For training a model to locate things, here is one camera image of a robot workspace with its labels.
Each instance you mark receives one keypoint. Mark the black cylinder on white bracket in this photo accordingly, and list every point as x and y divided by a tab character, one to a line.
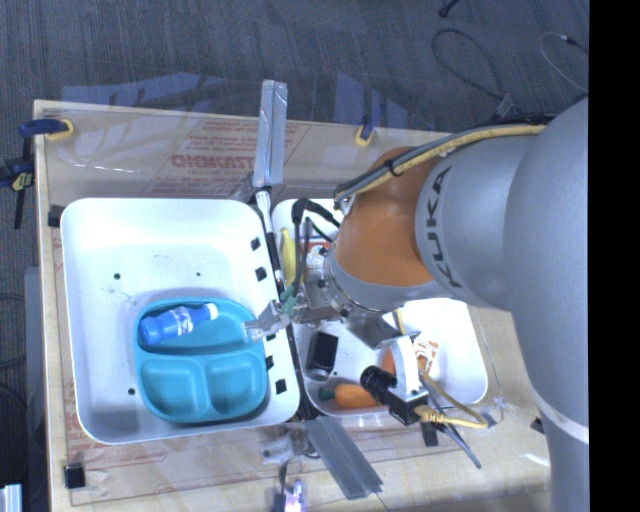
387	387

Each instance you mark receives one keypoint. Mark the blue bottle with white cap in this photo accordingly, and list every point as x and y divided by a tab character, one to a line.
170	325

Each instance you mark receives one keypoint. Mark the yellow banana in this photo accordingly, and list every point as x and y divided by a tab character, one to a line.
288	255

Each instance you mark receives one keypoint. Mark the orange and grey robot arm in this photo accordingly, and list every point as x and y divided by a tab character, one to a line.
490	225

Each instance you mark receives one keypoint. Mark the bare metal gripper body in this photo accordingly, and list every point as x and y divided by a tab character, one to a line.
316	310

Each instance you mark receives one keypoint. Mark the orange carrot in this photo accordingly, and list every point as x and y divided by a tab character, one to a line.
352	396

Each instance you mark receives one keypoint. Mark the brown board with red print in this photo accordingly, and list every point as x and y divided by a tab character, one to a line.
150	150

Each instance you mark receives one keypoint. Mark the white plastic tray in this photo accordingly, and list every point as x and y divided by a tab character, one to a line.
165	240
460	350

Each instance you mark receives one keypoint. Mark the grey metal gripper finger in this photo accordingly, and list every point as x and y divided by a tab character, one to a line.
272	314
265	330

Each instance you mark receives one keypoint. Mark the white and orange packet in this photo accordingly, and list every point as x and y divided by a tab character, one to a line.
429	352
320	256

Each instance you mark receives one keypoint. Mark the blue divided plate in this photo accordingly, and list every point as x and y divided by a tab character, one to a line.
200	380

